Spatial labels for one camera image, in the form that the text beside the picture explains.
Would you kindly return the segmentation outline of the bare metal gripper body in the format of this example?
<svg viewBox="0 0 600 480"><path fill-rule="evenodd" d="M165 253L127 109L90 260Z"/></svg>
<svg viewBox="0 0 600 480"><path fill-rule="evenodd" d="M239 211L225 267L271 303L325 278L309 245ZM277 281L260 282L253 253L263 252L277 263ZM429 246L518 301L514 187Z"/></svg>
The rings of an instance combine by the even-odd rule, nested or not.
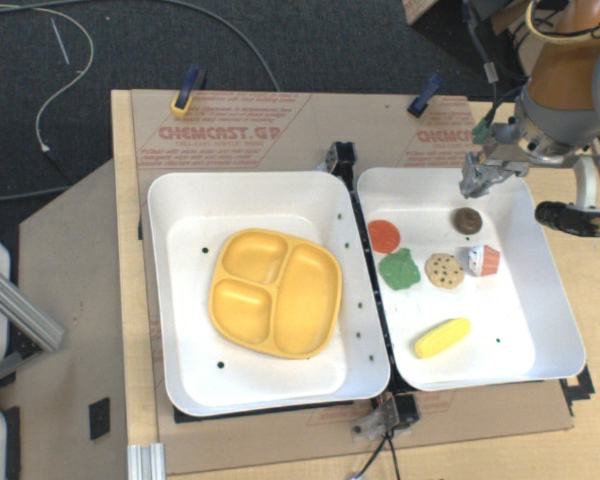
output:
<svg viewBox="0 0 600 480"><path fill-rule="evenodd" d="M483 165L502 173L524 176L530 166L571 167L578 155L589 148L587 143L559 142L525 118L511 117L507 123L494 123L481 152Z"/></svg>

